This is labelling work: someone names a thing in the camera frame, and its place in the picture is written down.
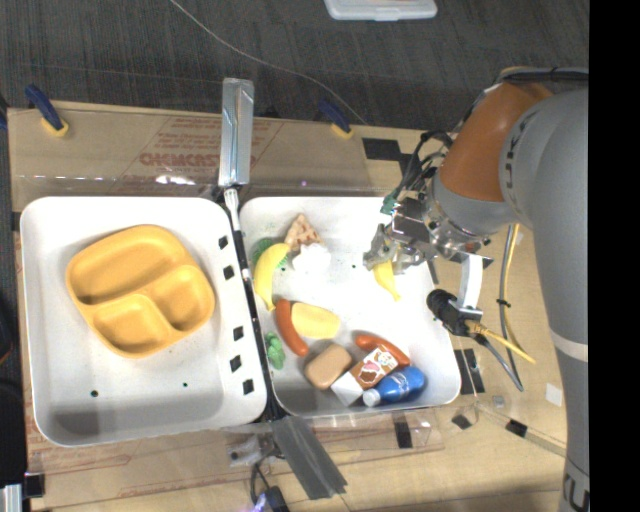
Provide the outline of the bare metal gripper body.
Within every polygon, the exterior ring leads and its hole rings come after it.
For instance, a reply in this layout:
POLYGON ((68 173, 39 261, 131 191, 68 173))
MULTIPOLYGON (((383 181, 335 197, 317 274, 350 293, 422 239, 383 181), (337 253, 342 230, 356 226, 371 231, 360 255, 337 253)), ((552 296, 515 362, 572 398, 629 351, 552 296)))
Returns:
POLYGON ((406 198, 393 210, 389 236, 425 259, 442 257, 461 262, 487 246, 489 235, 479 235, 455 224, 437 201, 406 198))

